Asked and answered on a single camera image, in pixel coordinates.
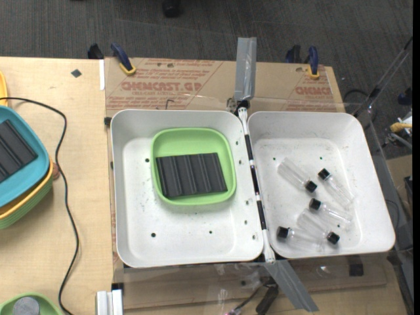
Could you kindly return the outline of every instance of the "office chair base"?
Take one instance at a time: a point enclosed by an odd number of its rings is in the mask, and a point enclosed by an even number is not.
[[[179,1],[177,0],[165,0],[162,3],[163,13],[168,18],[174,18],[179,15]]]

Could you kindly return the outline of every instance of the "green bowl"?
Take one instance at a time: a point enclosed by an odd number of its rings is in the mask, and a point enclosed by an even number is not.
[[[167,198],[162,193],[156,158],[187,154],[217,153],[227,191],[191,196]],[[152,141],[150,152],[152,178],[159,197],[175,205],[204,205],[228,200],[236,189],[235,167],[227,139],[214,129],[187,127],[166,129],[159,132]]]
[[[0,315],[13,315],[13,306],[22,297],[33,297],[39,303],[41,315],[63,315],[61,310],[50,299],[34,292],[19,294],[5,303],[0,304]]]

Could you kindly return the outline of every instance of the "white tray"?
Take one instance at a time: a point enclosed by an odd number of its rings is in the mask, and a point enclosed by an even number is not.
[[[286,258],[352,255],[388,251],[395,233],[366,138],[359,121],[344,113],[257,112],[249,117],[257,174],[264,203],[270,243]],[[309,194],[290,185],[277,173],[288,157],[318,185]],[[356,196],[354,225],[340,235],[337,247],[324,252],[299,250],[276,239],[278,226],[297,227],[298,215],[311,197],[333,201],[318,172],[326,168]]]
[[[174,127],[208,127],[228,140],[236,191],[225,202],[171,205],[152,184],[151,142]],[[263,250],[242,125],[224,111],[123,110],[111,122],[117,252],[134,268],[251,261]]]

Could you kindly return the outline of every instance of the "gray round object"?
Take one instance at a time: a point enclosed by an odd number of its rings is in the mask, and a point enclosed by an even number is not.
[[[22,297],[14,304],[13,315],[39,315],[39,303],[33,297]]]

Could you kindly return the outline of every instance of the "gray carpet floor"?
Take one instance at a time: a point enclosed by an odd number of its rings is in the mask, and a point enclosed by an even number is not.
[[[110,56],[116,41],[132,57],[235,60],[238,37],[255,36],[258,62],[285,62],[294,45],[305,59],[316,46],[342,96],[359,102],[349,90],[370,93],[413,35],[413,0],[182,0],[176,18],[162,1],[0,0],[0,56],[87,58],[93,43]],[[379,143],[411,110],[397,102],[412,86],[412,44],[408,52],[373,108]],[[411,153],[401,144],[383,151]]]

